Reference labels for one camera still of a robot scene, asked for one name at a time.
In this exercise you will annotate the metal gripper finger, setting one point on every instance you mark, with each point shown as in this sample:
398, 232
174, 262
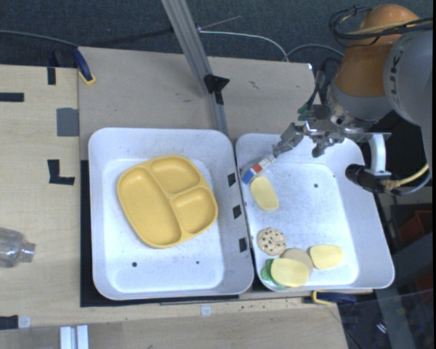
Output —
324, 144
290, 138

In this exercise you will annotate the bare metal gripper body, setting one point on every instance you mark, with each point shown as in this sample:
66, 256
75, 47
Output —
327, 126

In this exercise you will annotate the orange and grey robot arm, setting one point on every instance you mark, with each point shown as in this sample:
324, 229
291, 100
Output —
363, 71

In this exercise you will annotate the red white blue carton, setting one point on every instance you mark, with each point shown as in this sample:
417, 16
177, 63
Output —
256, 169

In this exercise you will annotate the yellow oval crisp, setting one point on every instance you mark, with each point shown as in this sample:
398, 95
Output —
290, 272
326, 257
264, 193

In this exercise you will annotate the white plastic tray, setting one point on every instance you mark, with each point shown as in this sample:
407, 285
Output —
160, 267
312, 216

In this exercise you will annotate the black block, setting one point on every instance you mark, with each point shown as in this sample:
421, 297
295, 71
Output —
215, 83

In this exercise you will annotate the biscuit with green dots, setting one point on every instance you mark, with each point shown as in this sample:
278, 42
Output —
271, 241

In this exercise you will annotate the tan round bread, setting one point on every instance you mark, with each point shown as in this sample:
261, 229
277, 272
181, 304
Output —
298, 255

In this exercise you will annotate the green lettuce leaf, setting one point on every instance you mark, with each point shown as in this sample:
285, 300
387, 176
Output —
265, 274

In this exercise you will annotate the pale wood board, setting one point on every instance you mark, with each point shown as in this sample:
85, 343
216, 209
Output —
141, 93

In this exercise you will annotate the yellow divided plate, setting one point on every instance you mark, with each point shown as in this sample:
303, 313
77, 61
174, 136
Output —
149, 209

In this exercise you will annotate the clear plastic bottle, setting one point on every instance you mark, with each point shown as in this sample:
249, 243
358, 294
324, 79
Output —
3, 245

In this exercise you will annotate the black cylinder on white bracket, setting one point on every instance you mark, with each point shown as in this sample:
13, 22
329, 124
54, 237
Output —
363, 176

